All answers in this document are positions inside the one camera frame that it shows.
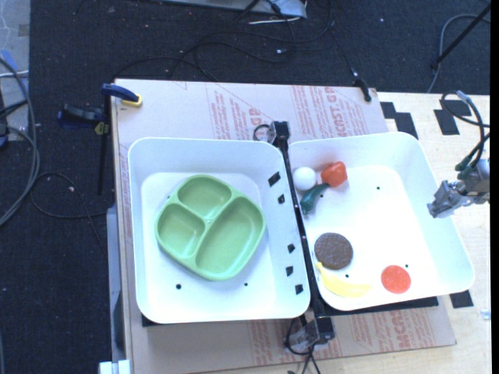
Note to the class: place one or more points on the green divided plate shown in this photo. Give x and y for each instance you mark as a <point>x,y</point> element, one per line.
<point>230,232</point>

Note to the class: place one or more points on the thin black rod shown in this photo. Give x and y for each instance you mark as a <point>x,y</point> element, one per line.
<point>301,216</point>

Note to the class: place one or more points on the white ball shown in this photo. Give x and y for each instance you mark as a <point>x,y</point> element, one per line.
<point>304,178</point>

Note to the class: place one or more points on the dark green toy chili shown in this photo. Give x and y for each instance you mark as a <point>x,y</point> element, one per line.
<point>310,200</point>

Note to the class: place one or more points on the brown round biscuit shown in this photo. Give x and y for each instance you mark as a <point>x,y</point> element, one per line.
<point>333,251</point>

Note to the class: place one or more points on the white plastic tray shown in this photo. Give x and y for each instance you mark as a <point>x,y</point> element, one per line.
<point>390,224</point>
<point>218,302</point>

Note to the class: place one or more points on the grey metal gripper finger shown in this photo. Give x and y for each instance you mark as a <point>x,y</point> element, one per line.
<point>438,201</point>
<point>457,197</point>

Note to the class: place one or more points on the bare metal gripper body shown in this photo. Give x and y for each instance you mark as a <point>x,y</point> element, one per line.
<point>477,187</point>

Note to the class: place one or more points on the orange toy pepper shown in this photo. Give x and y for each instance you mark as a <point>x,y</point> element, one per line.
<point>334,174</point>

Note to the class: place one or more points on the brown cardboard board red print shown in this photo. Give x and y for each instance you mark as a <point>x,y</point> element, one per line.
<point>234,107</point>

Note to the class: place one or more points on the yellow banana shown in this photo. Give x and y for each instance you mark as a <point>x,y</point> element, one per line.
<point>341,287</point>

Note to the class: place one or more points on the orange round slice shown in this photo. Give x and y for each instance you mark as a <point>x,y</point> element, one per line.
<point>396,279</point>

